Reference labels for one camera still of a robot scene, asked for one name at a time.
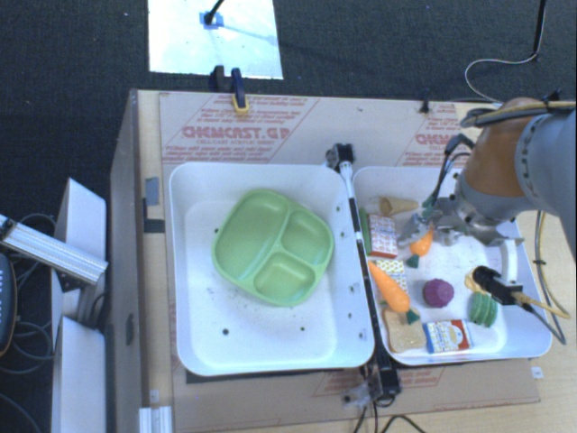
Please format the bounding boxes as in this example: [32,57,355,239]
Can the thin black and white rod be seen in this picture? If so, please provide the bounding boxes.
[338,161,385,370]

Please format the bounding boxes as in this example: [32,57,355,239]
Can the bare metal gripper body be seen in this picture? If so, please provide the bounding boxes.
[423,195,526,248]

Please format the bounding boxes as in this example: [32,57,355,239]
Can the green ribbed toy vegetable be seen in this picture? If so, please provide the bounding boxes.
[468,290,499,329]

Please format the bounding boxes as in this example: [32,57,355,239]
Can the yellow toy food piece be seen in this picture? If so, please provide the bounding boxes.
[463,268,490,295]

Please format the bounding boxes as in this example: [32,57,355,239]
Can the yellow patterned white carton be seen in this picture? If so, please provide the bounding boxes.
[375,258,409,295]

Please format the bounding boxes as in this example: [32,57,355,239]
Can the red and white carton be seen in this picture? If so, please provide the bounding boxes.
[367,214,400,260]

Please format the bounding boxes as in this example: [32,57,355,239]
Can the black block with thin wires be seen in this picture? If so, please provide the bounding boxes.
[325,143,357,171]
[367,362,403,401]

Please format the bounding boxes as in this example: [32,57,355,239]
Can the blue and white carton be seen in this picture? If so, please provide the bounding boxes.
[422,318,475,355]

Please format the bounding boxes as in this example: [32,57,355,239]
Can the purple toy grapes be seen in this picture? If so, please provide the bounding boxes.
[422,278,456,309]

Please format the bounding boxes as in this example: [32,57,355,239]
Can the brown cardboard board red print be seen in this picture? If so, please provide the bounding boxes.
[158,91,542,417]

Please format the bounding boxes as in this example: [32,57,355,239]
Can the white plastic tray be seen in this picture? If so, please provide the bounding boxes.
[169,161,376,377]
[352,165,554,367]

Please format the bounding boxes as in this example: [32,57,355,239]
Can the green divided plate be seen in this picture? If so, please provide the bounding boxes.
[210,189,336,309]

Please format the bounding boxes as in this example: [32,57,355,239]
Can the large orange toy carrot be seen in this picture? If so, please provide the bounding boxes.
[367,259,422,326]

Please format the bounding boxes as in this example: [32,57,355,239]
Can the small orange toy carrot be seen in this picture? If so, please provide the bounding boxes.
[405,226,435,269]

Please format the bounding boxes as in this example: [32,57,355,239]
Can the tan toy ice cream cone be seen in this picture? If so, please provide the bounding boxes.
[378,196,421,217]

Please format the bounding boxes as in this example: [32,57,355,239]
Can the tan toy bread slice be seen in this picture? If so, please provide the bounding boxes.
[381,307,427,355]

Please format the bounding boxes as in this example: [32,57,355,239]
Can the green toy bean pod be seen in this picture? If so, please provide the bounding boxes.
[358,207,372,255]

